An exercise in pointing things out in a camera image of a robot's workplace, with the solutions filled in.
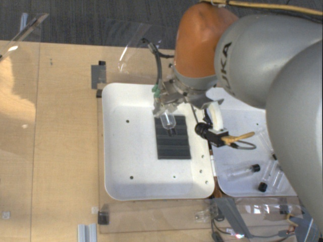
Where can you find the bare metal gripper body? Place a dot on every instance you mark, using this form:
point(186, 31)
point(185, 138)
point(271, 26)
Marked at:
point(174, 93)

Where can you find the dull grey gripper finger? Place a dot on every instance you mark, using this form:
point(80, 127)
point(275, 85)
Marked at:
point(172, 108)
point(157, 108)

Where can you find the clear vial with black cap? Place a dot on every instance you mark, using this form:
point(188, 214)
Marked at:
point(168, 122)
point(242, 171)
point(268, 145)
point(263, 186)

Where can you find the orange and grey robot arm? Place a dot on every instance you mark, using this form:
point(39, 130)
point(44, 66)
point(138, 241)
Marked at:
point(252, 59)

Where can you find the dark grey ribbed rack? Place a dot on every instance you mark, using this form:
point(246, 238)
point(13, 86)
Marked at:
point(174, 147)

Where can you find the white plastic tray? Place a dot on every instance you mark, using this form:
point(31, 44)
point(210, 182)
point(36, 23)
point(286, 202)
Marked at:
point(133, 147)
point(239, 147)

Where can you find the black cylinder on white bracket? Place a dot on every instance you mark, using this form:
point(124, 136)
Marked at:
point(216, 135)

